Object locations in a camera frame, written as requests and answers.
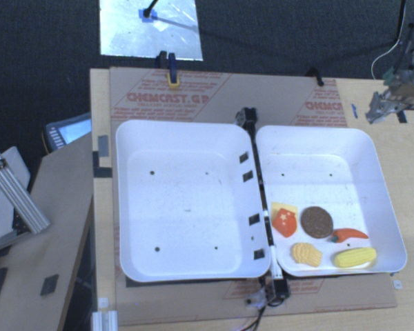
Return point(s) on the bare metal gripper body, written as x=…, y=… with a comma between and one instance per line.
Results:
x=405, y=90

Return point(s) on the orange carton with star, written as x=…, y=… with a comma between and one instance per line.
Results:
x=284, y=223

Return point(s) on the yellow cheese slice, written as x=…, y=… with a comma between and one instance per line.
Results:
x=290, y=207

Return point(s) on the yellow crinkled chip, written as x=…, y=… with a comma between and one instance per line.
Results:
x=306, y=254

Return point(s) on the yellow corn cob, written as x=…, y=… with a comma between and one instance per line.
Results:
x=354, y=257

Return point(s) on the white plastic tray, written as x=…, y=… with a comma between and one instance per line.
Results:
x=314, y=171
x=186, y=205

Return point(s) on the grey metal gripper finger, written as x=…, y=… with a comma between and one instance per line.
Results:
x=392, y=107
x=375, y=109

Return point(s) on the orange chili pepper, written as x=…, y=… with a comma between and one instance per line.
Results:
x=350, y=234

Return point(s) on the brown cardboard board red print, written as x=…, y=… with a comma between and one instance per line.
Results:
x=207, y=95

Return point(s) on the brown round patty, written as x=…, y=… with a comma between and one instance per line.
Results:
x=316, y=222

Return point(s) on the thin black and white rod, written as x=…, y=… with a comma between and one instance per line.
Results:
x=260, y=185

